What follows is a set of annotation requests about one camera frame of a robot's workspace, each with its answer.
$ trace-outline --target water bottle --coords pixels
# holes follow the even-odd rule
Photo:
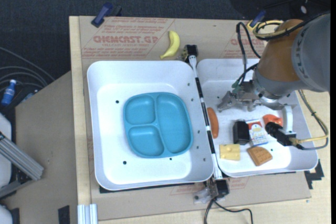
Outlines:
[[[9,86],[6,88],[4,92],[4,96],[1,100],[1,105],[7,106],[11,103],[14,94],[15,94],[15,85],[16,85],[16,80],[12,79],[9,82]]]

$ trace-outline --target banana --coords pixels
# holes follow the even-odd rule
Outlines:
[[[180,47],[180,37],[175,31],[169,31],[169,39],[170,45],[168,47],[168,50],[163,55],[160,55],[161,59],[163,59],[164,57],[174,56],[177,53],[178,48]]]

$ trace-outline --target blue plate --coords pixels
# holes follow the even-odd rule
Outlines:
[[[131,97],[123,107],[128,143],[144,158],[180,155],[193,143],[188,111],[182,99],[167,92]]]

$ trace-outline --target orange object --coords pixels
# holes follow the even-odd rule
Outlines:
[[[280,126],[282,126],[282,118],[279,118],[277,116],[274,116],[272,114],[267,114],[267,115],[264,115],[262,117],[262,119],[264,120],[264,124],[266,125],[267,123],[269,122],[274,122],[276,124],[279,124]]]
[[[212,132],[212,137],[217,138],[219,134],[219,123],[215,111],[212,108],[207,108],[208,117],[210,120],[210,127]]]

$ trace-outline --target blue clamp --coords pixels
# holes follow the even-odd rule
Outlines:
[[[111,14],[113,5],[109,2],[106,2],[101,8],[99,14],[92,20],[92,24],[96,27],[99,27],[104,22],[104,17]]]

